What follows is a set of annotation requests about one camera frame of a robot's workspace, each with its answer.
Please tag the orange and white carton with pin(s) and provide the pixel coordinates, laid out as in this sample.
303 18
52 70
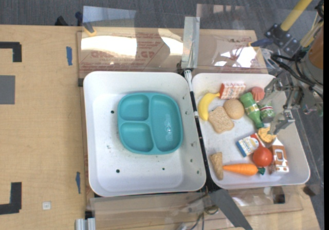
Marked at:
231 90

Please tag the green can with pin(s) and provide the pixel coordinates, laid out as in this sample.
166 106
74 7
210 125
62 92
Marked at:
266 113

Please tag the blue divided plate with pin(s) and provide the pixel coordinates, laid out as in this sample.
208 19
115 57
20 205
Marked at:
164 110

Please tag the yellow post on metal base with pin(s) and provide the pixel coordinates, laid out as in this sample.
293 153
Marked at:
302 2

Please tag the brown cardboard board red print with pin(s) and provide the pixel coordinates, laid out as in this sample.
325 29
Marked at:
123 54

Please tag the orange carrot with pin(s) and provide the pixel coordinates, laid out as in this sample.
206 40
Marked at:
240 169

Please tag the blue and white carton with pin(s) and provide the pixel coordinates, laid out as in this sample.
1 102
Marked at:
246 145

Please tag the white plastic tray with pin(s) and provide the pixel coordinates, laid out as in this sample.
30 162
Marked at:
231 144
102 172

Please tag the red tomato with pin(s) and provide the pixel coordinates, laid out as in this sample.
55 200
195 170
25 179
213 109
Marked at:
262 157

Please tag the brown and white carton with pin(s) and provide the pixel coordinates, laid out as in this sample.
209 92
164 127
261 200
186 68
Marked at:
279 155

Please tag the green bottle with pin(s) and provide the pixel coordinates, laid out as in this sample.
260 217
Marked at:
250 106

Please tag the tan bread roll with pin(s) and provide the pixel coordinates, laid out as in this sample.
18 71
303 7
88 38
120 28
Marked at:
234 108

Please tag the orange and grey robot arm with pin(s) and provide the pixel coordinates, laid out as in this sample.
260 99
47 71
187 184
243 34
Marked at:
317 54

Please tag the tan ice cream cone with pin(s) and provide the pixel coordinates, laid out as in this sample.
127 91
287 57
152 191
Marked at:
217 164

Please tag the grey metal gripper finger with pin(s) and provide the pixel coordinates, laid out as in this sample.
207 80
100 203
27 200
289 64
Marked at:
284 119
271 92

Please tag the brown bread slice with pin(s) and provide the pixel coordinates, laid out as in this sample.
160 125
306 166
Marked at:
220 120

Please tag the yellow banana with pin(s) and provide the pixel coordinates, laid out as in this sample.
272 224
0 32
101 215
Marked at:
204 104

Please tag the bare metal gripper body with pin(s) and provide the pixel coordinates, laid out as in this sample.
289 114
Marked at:
307 97

